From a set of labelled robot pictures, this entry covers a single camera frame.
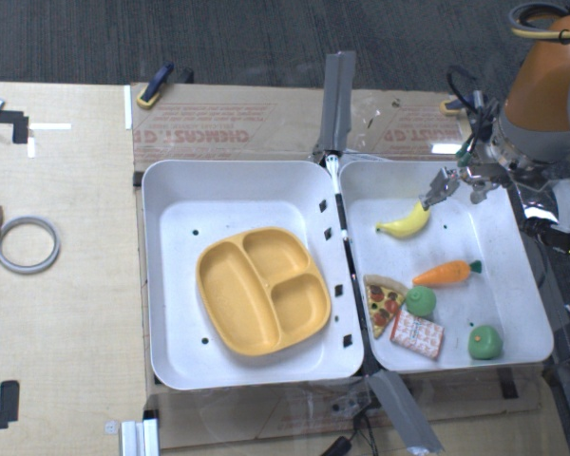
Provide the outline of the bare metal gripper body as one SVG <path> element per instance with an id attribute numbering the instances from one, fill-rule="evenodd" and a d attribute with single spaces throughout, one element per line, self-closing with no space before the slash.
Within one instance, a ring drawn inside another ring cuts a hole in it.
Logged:
<path id="1" fill-rule="evenodd" d="M 523 165 L 523 156 L 496 133 L 472 135 L 459 151 L 459 176 L 472 188 L 506 188 L 523 181 L 528 173 Z"/>

